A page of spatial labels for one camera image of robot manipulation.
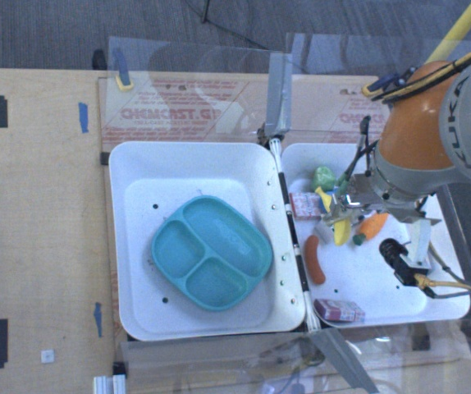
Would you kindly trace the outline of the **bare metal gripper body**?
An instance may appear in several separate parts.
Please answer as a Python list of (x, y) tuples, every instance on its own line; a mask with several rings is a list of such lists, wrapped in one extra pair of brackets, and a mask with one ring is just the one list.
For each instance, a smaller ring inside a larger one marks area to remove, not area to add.
[(354, 174), (344, 195), (344, 205), (347, 208), (358, 208), (368, 211), (388, 212), (398, 222), (414, 223), (418, 220), (428, 220), (432, 225), (441, 221), (440, 218), (428, 217), (421, 210), (421, 205), (427, 201), (428, 195), (413, 194), (404, 191), (387, 182), (379, 174), (366, 176)]

